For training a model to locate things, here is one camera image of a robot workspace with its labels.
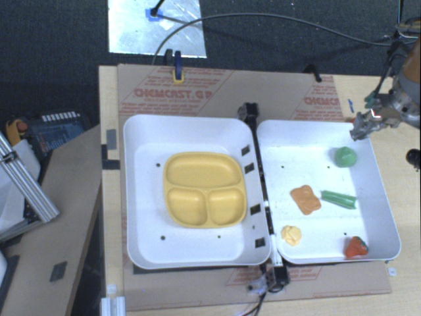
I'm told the orange toy bread slice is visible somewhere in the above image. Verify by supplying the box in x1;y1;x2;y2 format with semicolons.
289;184;322;216

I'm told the yellow toy pasta piece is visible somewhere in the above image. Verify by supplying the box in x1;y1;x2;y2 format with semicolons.
280;224;303;247

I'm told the green toy bean pod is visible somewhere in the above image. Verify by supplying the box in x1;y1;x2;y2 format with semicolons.
320;190;358;211

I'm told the white plastic tray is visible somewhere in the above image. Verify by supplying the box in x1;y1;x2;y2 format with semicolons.
122;114;272;271
256;119;403;265

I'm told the brown cardboard board red print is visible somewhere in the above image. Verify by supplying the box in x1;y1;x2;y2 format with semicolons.
116;63;393;312

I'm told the yellow divided plate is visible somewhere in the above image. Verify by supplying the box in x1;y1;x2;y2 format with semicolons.
162;151;249;229

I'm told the red toy strawberry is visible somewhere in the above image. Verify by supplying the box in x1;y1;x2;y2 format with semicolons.
343;236;370;259

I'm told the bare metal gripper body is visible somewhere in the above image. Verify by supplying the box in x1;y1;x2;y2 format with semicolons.
360;90;421;130

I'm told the thin black and white rod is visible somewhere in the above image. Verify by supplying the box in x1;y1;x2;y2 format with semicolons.
249;119;278;267

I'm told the green round toy vegetable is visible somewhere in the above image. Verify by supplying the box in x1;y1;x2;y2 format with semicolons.
334;145;358;169

